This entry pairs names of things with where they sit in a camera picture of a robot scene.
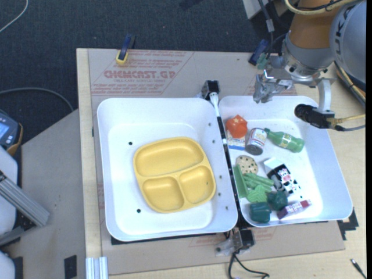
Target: white plastic tray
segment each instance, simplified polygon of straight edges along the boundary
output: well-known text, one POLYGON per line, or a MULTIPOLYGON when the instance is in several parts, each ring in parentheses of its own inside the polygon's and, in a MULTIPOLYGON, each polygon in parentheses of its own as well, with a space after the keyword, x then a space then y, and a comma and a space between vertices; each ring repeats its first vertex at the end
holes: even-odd
POLYGON ((239 203, 242 214, 251 225, 268 227, 342 220, 352 213, 352 201, 328 132, 315 128, 294 115, 294 109, 300 103, 317 106, 315 101, 305 96, 274 96, 272 101, 259 104, 256 104, 251 96, 227 96, 219 103, 224 123, 235 115, 240 115, 248 122, 248 131, 255 127, 266 127, 271 131, 283 131, 305 140, 305 147, 299 153, 280 148, 269 139, 259 156, 230 149, 233 166, 239 155, 251 156, 259 166, 258 175, 263 177, 266 177, 263 165, 266 159, 275 157, 282 161, 301 187, 288 198, 288 202, 305 199, 312 202, 312 206, 301 213, 279 220, 276 212, 272 212, 269 223, 258 223, 249 216, 248 200, 241 198, 239 203))
POLYGON ((222 233, 238 213, 213 106, 200 98, 109 98, 97 110, 106 226, 120 241, 222 233), (137 184, 133 156, 142 145, 172 137, 198 142, 216 179, 214 197, 175 213, 158 213, 137 184))

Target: black pen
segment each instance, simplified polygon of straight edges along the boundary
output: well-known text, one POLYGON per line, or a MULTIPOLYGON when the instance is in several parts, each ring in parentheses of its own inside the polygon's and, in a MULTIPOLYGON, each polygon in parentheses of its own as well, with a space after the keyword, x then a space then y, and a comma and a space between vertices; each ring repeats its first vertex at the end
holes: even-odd
POLYGON ((361 269, 360 266, 356 263, 356 261, 355 261, 354 259, 351 259, 351 262, 353 263, 353 265, 355 266, 355 268, 358 270, 358 272, 359 272, 360 274, 362 274, 362 276, 363 276, 365 279, 367 279, 367 276, 364 275, 362 269, 361 269))

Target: green bottle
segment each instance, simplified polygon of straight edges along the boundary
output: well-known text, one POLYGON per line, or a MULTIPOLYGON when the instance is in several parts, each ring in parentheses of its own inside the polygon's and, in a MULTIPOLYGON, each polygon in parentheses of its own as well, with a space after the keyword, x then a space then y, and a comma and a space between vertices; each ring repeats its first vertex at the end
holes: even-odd
POLYGON ((303 139, 293 137, 282 131, 272 132, 268 128, 265 128, 264 131, 267 133, 268 139, 270 139, 274 144, 284 149, 289 149, 295 153, 300 152, 305 144, 303 139))

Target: black floor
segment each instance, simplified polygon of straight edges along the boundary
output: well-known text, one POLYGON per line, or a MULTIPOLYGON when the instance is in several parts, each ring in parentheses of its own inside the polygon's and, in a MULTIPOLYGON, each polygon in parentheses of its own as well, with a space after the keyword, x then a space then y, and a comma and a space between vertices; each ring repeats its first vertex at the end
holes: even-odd
MULTIPOLYGON (((25 0, 0 0, 0 28, 25 0)), ((282 20, 290 24, 292 13, 282 20)), ((286 29, 276 27, 275 35, 286 29)), ((0 32, 0 110, 24 127, 30 140, 77 108, 77 48, 121 48, 127 33, 135 48, 253 52, 269 38, 259 13, 248 20, 242 0, 29 0, 19 20, 0 32)))

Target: orange object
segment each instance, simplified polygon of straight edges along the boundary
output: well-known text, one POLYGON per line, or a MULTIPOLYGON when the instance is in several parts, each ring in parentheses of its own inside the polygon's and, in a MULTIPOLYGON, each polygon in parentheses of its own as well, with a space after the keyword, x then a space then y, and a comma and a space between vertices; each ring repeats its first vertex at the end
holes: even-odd
POLYGON ((235 117, 226 121, 226 128, 231 133, 233 138, 241 138, 245 136, 248 131, 246 124, 246 120, 244 120, 241 116, 236 115, 235 117))

